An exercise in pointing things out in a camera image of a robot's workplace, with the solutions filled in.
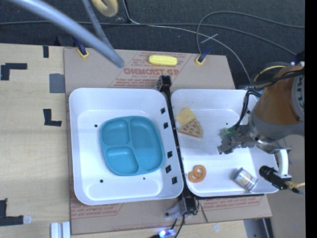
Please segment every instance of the black floor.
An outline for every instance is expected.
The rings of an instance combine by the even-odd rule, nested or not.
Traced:
[[[81,0],[44,1],[76,21],[89,21]],[[200,43],[207,37],[199,36],[198,42],[202,51],[210,45],[211,55],[227,56],[236,87],[249,83],[243,67],[251,76],[266,63],[290,63],[305,49],[305,29],[293,27],[305,26],[305,0],[126,0],[129,16],[123,0],[118,2],[119,12],[112,18],[96,11],[100,22],[121,24],[103,25],[115,49],[198,53],[197,24],[213,13],[203,21],[212,26],[201,26],[199,32],[215,40]],[[6,23],[42,20],[23,8],[0,0],[0,11],[0,43],[73,45],[68,34],[50,23]],[[90,24],[84,26],[94,32]]]

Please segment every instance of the orange donut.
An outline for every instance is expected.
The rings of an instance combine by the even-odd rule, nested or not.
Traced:
[[[191,182],[200,182],[206,177],[206,168],[203,165],[196,165],[193,171],[188,173],[188,180]]]

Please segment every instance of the blue divided plate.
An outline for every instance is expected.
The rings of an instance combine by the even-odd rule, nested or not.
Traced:
[[[159,169],[164,149],[155,124],[146,117],[120,117],[101,128],[101,145],[108,168],[119,176],[136,176]]]

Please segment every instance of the white plastic tray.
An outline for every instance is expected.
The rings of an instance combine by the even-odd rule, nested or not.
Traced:
[[[172,94],[171,102],[174,115],[188,107],[201,123],[204,136],[195,138],[178,133],[180,151],[185,174],[195,165],[204,165],[207,175],[202,182],[192,183],[186,178],[188,188],[197,196],[226,196],[241,194],[273,193],[277,189],[259,175],[261,166],[277,169],[275,157],[257,147],[237,148],[230,154],[219,154],[217,146],[221,144],[220,131],[233,126],[239,119],[244,90],[177,90]],[[249,98],[249,110],[252,110],[256,98]],[[246,124],[248,115],[241,124]],[[234,173],[243,167],[258,179],[257,184],[247,192],[232,180]]]
[[[182,192],[184,184],[162,93],[152,89],[80,88],[71,93],[69,109],[74,190],[81,202],[97,205],[166,199]],[[100,128],[109,119],[127,116],[144,116],[157,126],[165,151],[159,170],[125,177],[107,168]]]

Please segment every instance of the black cable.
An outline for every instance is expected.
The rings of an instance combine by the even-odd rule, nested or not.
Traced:
[[[183,214],[183,220],[182,220],[182,223],[180,224],[179,229],[178,229],[178,231],[177,231],[177,234],[175,235],[175,237],[174,237],[174,238],[176,238],[176,237],[179,235],[179,232],[180,232],[180,230],[182,229],[182,227],[183,227],[184,223],[185,223],[185,214]]]
[[[293,27],[293,28],[299,28],[299,29],[304,29],[305,27],[303,26],[294,26],[294,25],[290,25],[290,24],[284,24],[284,23],[280,23],[280,22],[276,22],[276,21],[273,21],[273,20],[269,20],[269,19],[265,19],[265,18],[261,18],[261,17],[258,17],[258,16],[253,16],[253,15],[250,15],[250,14],[246,14],[246,13],[243,13],[243,12],[236,12],[236,11],[215,11],[215,12],[212,12],[212,13],[209,13],[207,15],[205,15],[201,20],[200,22],[198,23],[197,25],[197,30],[196,30],[196,42],[197,42],[197,48],[198,48],[198,51],[199,53],[201,54],[202,51],[200,49],[200,45],[199,45],[199,40],[198,40],[198,33],[199,33],[199,29],[200,29],[200,26],[202,25],[202,22],[212,16],[212,15],[216,15],[216,14],[225,14],[225,13],[228,13],[228,14],[235,14],[235,15],[242,15],[242,16],[246,16],[246,17],[250,17],[250,18],[254,18],[254,19],[258,19],[258,20],[262,20],[264,22],[268,22],[268,23],[272,23],[272,24],[277,24],[277,25],[281,25],[281,26],[285,26],[285,27]]]
[[[246,95],[244,96],[244,99],[243,99],[243,106],[242,106],[242,111],[241,111],[241,114],[240,114],[240,118],[239,120],[237,121],[237,123],[233,126],[233,129],[237,129],[243,119],[243,117],[245,116],[247,110],[248,110],[248,104],[249,104],[249,96],[250,95],[255,95],[256,97],[260,97],[261,94],[256,92],[256,91],[253,91],[253,90],[248,90],[246,92]]]
[[[193,213],[193,215],[197,215],[198,214],[199,208],[200,208],[200,203],[199,203],[199,200],[197,200],[197,210]]]
[[[175,227],[177,220],[178,220],[178,218],[176,218],[176,220],[174,221],[173,225],[171,226],[171,229],[173,229]]]
[[[305,192],[298,190],[297,188],[292,188],[292,192],[296,193],[296,194],[301,194],[301,195],[305,195]]]
[[[50,23],[49,21],[44,21],[44,20],[35,20],[35,21],[17,21],[17,22],[2,22],[0,23],[0,26],[2,25],[16,25],[16,24],[44,24],[44,23]],[[91,22],[86,22],[86,21],[78,21],[79,24],[91,24]],[[152,26],[152,27],[164,27],[164,26],[197,26],[197,23],[138,23],[138,24],[131,24],[131,23],[121,23],[121,24],[117,24],[117,23],[100,23],[100,25],[105,25],[105,26]],[[245,31],[241,31],[235,28],[231,28],[231,27],[226,27],[226,26],[219,26],[219,25],[212,25],[212,24],[200,24],[200,26],[207,26],[207,27],[215,27],[215,28],[221,28],[221,29],[225,29],[225,30],[230,30],[230,31],[234,31],[234,32],[238,32],[241,34],[245,34],[245,35],[249,35],[251,37],[257,38],[259,40],[262,40],[264,42],[270,43],[292,55],[296,55],[295,52],[275,43],[272,42],[266,38],[260,37],[258,35],[254,35]],[[176,30],[187,30],[187,29],[181,29],[181,28],[175,28]]]
[[[295,70],[295,71],[289,71],[285,74],[283,74],[280,77],[272,77],[270,79],[266,79],[266,80],[261,80],[261,81],[255,81],[255,78],[260,76],[261,72],[254,74],[251,77],[251,84],[255,87],[268,87],[271,86],[273,84],[275,84],[276,82],[283,80],[283,79],[287,79],[287,78],[292,78],[292,77],[296,77],[296,76],[300,76],[300,75],[305,75],[305,67],[303,67],[300,70]]]

